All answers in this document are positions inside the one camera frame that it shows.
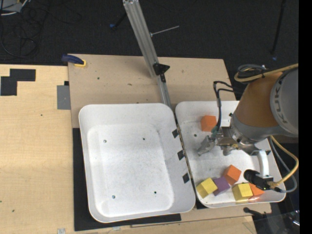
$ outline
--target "yellow cube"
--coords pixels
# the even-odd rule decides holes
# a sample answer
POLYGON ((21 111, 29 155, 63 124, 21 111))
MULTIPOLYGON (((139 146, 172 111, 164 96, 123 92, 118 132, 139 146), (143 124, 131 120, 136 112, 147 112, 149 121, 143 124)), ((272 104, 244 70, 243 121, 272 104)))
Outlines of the yellow cube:
POLYGON ((236 201, 245 201, 253 196, 253 192, 249 183, 237 184, 232 187, 232 191, 236 201))
POLYGON ((218 187, 211 178, 204 180, 203 182, 201 182, 199 185, 196 186, 196 190, 198 191, 198 193, 202 198, 213 193, 217 189, 218 187))

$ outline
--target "cube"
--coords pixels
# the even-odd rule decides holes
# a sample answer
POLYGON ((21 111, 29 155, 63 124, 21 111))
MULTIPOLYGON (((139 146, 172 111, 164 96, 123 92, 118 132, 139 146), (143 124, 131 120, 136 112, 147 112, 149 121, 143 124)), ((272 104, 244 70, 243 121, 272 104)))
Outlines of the cube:
POLYGON ((232 191, 236 201, 245 201, 253 196, 249 183, 236 184, 232 187, 232 191))
POLYGON ((251 196, 249 200, 255 200, 259 198, 262 194, 264 194, 264 191, 256 187, 256 185, 249 183, 249 186, 253 192, 253 196, 251 196))
POLYGON ((210 177, 196 186, 196 190, 202 198, 208 196, 217 189, 217 186, 210 177))
POLYGON ((236 182, 238 182, 241 173, 241 170, 233 165, 230 165, 227 169, 224 170, 223 176, 226 178, 227 182, 230 185, 234 185, 236 182))
POLYGON ((224 176, 213 179, 213 182, 217 186, 217 190, 214 191, 214 195, 217 196, 223 192, 225 192, 227 189, 230 188, 230 185, 228 184, 226 178, 224 176))
POLYGON ((205 115, 201 121, 201 130, 205 132, 211 132, 211 130, 216 126, 216 117, 211 115, 205 115))

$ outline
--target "black clamp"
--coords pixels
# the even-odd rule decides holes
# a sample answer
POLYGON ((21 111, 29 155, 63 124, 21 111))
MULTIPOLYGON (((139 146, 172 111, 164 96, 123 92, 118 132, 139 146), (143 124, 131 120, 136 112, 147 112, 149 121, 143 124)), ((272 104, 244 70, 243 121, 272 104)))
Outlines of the black clamp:
POLYGON ((160 79, 162 82, 166 82, 166 78, 165 78, 165 72, 170 68, 170 66, 165 65, 165 64, 160 64, 160 63, 155 63, 153 65, 155 74, 157 76, 160 76, 160 79))

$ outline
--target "white tray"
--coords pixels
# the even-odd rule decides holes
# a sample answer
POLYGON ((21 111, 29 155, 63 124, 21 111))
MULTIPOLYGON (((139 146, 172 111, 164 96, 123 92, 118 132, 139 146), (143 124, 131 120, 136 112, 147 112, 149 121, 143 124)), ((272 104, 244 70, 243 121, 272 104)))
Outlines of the white tray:
MULTIPOLYGON (((221 126, 230 125, 229 114, 233 113, 238 105, 238 101, 223 101, 222 102, 222 121, 221 126)), ((256 156, 249 156, 242 150, 234 150, 228 156, 224 156, 220 147, 215 146, 210 152, 198 156, 197 149, 201 146, 201 142, 205 136, 210 135, 210 132, 203 132, 200 126, 200 120, 205 115, 216 116, 218 119, 218 107, 215 101, 185 101, 176 106, 175 109, 177 121, 180 126, 185 152, 189 161, 191 173, 195 185, 211 177, 220 177, 223 171, 229 166, 234 165, 242 171, 240 179, 237 183, 247 182, 244 179, 243 173, 246 169, 259 171, 259 161, 256 156)), ((270 150, 270 145, 267 140, 256 144, 259 149, 270 150)), ((270 175, 274 177, 274 181, 281 179, 281 174, 277 167, 273 153, 268 155, 270 175)), ((285 190, 285 185, 280 185, 282 190, 285 190)), ((196 192, 198 200, 206 207, 218 208, 225 206, 232 206, 235 204, 251 204, 264 202, 280 202, 286 194, 278 193, 272 190, 265 191, 265 193, 256 200, 243 201, 236 203, 232 189, 215 196, 210 194, 202 198, 196 192)))
POLYGON ((182 213, 195 193, 172 110, 161 103, 87 105, 79 113, 89 210, 99 222, 182 213))

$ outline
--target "purple block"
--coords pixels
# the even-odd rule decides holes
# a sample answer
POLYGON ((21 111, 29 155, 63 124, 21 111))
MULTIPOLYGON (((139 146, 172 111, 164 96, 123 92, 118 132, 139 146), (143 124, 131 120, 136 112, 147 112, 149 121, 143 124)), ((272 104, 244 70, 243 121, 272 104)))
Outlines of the purple block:
POLYGON ((215 196, 219 195, 220 193, 226 191, 231 187, 224 176, 213 179, 213 182, 218 188, 217 190, 214 191, 215 196))

